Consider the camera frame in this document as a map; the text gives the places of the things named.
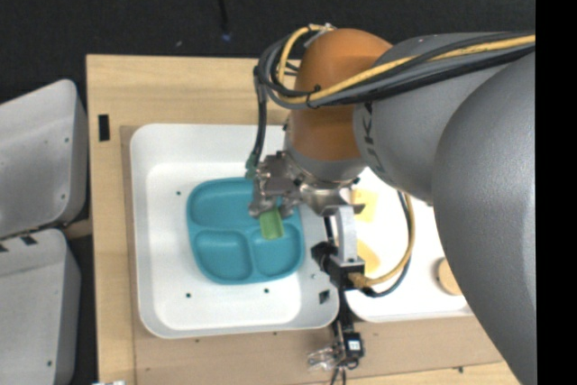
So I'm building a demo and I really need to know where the pale wood board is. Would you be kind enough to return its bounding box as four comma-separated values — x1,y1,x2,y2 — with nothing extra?
119,124,507,385

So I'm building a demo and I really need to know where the tan round biscuit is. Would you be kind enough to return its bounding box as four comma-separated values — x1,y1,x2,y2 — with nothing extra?
435,258,466,297

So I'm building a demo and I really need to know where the black block with thin wires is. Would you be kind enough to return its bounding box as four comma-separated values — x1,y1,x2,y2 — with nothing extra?
343,331,367,360

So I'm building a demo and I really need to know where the green block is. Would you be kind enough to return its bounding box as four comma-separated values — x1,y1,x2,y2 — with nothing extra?
259,207,286,242

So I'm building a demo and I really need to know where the white plastic tray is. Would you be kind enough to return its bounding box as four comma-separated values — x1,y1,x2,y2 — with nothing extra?
337,166,475,324
129,123,341,340

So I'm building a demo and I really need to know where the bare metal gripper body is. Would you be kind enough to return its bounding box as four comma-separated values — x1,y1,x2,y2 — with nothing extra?
248,151,366,218

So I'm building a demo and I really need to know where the pale yellow flat piece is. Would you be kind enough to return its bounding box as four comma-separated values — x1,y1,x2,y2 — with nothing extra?
351,188,380,225

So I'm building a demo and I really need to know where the blue divided plate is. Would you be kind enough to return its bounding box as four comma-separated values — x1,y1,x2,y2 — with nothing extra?
186,177,305,286

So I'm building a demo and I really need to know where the black cylinder on white bracket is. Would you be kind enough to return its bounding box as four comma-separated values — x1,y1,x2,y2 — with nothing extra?
310,203,367,291

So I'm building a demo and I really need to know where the thin black rod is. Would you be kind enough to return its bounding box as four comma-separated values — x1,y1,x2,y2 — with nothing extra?
322,215,353,335

